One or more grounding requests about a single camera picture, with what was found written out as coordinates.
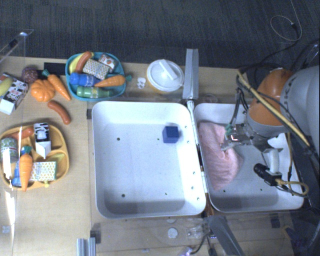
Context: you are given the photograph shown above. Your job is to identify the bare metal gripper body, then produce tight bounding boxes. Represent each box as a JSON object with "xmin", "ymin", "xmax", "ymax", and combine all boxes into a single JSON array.
[{"xmin": 225, "ymin": 122, "xmax": 254, "ymax": 149}]

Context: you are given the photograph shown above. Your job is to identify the pink cloth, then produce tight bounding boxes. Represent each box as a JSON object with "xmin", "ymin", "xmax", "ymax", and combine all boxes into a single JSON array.
[{"xmin": 197, "ymin": 121, "xmax": 245, "ymax": 192}]

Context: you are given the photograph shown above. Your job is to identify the white plastic tray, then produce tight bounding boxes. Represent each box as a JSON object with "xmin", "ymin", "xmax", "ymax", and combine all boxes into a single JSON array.
[
  {"xmin": 193, "ymin": 102, "xmax": 305, "ymax": 214},
  {"xmin": 91, "ymin": 100, "xmax": 207, "ymax": 220}
]

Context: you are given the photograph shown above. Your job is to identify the blue cube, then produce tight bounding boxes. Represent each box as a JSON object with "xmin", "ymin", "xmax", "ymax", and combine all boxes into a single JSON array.
[{"xmin": 161, "ymin": 125, "xmax": 181, "ymax": 144}]

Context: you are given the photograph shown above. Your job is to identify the clear plastic bottle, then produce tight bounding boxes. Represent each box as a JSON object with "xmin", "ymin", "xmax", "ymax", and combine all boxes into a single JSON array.
[{"xmin": 166, "ymin": 221, "xmax": 211, "ymax": 240}]

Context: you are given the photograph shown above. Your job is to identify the white lidded yellow bowl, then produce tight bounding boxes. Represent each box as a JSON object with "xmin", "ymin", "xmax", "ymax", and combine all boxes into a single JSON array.
[{"xmin": 145, "ymin": 58, "xmax": 185, "ymax": 95}]

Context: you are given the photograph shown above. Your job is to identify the orange carrot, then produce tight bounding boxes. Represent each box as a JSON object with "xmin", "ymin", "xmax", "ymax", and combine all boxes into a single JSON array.
[
  {"xmin": 94, "ymin": 74, "xmax": 133, "ymax": 89},
  {"xmin": 18, "ymin": 145, "xmax": 34, "ymax": 193},
  {"xmin": 41, "ymin": 69, "xmax": 72, "ymax": 102}
]

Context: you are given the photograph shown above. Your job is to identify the white orange-print can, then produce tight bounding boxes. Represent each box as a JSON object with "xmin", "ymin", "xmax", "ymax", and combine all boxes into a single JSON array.
[{"xmin": 97, "ymin": 53, "xmax": 120, "ymax": 74}]

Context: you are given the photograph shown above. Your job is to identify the green bottle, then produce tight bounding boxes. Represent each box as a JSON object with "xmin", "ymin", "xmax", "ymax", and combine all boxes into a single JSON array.
[{"xmin": 76, "ymin": 85, "xmax": 114, "ymax": 99}]

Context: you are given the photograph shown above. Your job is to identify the patterned carton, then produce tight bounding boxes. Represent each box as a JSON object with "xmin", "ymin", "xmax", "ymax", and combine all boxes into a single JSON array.
[
  {"xmin": 29, "ymin": 160, "xmax": 58, "ymax": 182},
  {"xmin": 82, "ymin": 58, "xmax": 111, "ymax": 81}
]

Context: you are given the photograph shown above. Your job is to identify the blue bottle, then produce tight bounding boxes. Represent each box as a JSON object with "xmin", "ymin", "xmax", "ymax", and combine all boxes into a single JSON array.
[
  {"xmin": 10, "ymin": 159, "xmax": 24, "ymax": 188},
  {"xmin": 69, "ymin": 72, "xmax": 101, "ymax": 87}
]

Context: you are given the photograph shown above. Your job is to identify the yellow divided plate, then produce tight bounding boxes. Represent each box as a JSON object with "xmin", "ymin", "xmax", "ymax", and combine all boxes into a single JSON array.
[{"xmin": 0, "ymin": 124, "xmax": 70, "ymax": 192}]

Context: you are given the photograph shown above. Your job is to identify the brown sausage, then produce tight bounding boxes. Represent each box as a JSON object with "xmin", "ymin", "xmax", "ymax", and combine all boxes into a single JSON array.
[
  {"xmin": 47, "ymin": 100, "xmax": 72, "ymax": 126},
  {"xmin": 9, "ymin": 126, "xmax": 35, "ymax": 141},
  {"xmin": 75, "ymin": 51, "xmax": 94, "ymax": 74}
]

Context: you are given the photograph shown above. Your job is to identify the blue divided plate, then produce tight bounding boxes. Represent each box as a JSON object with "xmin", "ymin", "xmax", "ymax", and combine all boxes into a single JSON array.
[{"xmin": 65, "ymin": 51, "xmax": 127, "ymax": 102}]

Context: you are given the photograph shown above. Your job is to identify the yellow banana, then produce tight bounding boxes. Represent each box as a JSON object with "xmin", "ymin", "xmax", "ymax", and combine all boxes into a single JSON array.
[{"xmin": 68, "ymin": 52, "xmax": 87, "ymax": 75}]

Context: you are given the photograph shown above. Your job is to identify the cow print milk carton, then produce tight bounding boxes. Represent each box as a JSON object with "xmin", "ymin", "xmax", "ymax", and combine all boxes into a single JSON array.
[
  {"xmin": 0, "ymin": 72, "xmax": 29, "ymax": 116},
  {"xmin": 32, "ymin": 122, "xmax": 53, "ymax": 160}
]

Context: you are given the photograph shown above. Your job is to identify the orange pumpkin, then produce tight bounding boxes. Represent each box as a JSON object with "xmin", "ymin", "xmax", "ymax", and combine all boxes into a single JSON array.
[{"xmin": 30, "ymin": 78, "xmax": 57, "ymax": 103}]

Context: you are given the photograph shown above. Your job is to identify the purple grapes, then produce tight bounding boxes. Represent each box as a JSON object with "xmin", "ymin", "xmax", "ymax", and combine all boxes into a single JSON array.
[{"xmin": 20, "ymin": 66, "xmax": 39, "ymax": 84}]

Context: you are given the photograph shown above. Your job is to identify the green patterned can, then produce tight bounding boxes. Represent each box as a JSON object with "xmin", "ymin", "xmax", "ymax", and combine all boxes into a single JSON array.
[{"xmin": 0, "ymin": 137, "xmax": 19, "ymax": 164}]

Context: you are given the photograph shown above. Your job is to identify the black cylinder on white bracket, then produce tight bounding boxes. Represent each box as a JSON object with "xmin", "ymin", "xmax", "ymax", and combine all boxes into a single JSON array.
[{"xmin": 253, "ymin": 147, "xmax": 284, "ymax": 187}]

